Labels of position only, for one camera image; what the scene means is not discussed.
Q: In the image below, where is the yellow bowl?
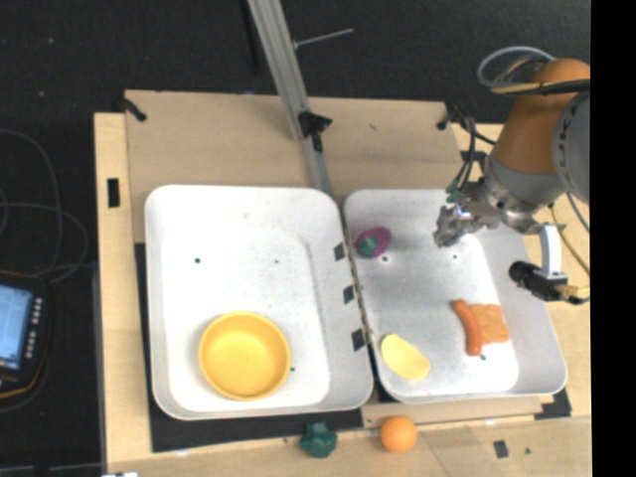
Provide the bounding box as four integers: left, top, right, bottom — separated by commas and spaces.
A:
197, 310, 293, 401

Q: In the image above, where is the pale wood board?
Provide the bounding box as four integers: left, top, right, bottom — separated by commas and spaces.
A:
122, 88, 556, 429

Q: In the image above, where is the purple and green toy vegetable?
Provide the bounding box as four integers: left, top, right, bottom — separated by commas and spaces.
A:
353, 227, 393, 260

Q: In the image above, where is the yellow oval slice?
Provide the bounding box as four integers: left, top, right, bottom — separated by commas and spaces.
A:
380, 332, 432, 383

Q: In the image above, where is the orange sausage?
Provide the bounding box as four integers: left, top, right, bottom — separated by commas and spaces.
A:
450, 298, 485, 358

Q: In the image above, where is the orange bread slice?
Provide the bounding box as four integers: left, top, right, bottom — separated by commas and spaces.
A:
468, 303, 511, 346

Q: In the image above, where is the thin black and white rod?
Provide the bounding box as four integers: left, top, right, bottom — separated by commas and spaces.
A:
343, 216, 375, 355

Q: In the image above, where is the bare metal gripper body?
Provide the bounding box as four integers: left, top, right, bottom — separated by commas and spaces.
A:
456, 182, 547, 236

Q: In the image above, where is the orange ball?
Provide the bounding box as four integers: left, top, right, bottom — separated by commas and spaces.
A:
379, 414, 418, 454

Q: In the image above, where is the green broccoli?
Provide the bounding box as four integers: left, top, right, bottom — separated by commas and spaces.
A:
298, 420, 339, 459

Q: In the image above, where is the black cylinder on white bracket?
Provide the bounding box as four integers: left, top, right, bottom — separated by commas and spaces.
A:
508, 223, 570, 303

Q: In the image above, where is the white plastic tray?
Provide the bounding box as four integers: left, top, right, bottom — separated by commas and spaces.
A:
342, 188, 569, 406
143, 183, 376, 421

